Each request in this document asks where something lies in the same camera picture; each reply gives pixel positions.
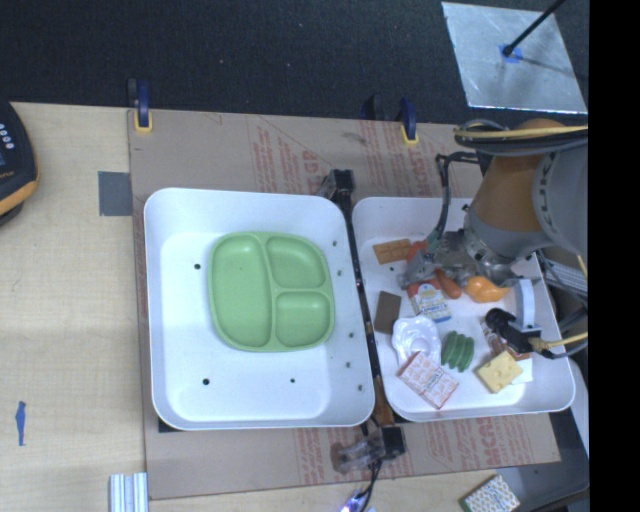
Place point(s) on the orange biscuit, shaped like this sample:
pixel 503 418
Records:
pixel 391 251

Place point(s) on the brown chocolate bar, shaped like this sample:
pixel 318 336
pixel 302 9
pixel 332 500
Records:
pixel 387 312

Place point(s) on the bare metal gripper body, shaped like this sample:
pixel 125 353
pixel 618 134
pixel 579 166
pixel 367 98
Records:
pixel 465 257

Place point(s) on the orange and white packet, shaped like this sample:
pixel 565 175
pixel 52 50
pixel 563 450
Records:
pixel 427 380

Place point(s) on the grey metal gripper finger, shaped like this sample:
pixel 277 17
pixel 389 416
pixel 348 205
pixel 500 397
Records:
pixel 426 260
pixel 412 277

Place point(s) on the white fried egg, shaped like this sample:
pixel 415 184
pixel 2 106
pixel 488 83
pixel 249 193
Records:
pixel 412 336

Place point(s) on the orange toy pepper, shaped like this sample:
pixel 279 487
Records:
pixel 484 291

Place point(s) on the orange sausage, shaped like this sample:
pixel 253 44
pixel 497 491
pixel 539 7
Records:
pixel 450 287

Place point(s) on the white plastic tray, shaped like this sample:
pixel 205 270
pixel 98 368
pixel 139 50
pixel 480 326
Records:
pixel 480 405
pixel 250 390

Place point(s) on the yellow patterned carton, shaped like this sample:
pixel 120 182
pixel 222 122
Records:
pixel 492 497

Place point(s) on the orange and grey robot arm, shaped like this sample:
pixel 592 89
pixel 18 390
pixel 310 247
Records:
pixel 515 200

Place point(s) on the green divided plate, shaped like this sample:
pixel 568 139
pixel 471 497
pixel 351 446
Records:
pixel 240 295

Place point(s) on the brown cardboard board red print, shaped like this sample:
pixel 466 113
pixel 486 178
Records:
pixel 210 150

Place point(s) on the small brown bottle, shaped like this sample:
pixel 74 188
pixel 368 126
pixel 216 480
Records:
pixel 495 342

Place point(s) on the white and orange carton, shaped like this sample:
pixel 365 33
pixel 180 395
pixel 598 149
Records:
pixel 430 302

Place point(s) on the green ribbed pea pod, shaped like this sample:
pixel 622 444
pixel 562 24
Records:
pixel 457 352

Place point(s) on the yellow cheese wedge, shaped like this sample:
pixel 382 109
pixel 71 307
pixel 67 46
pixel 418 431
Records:
pixel 497 372

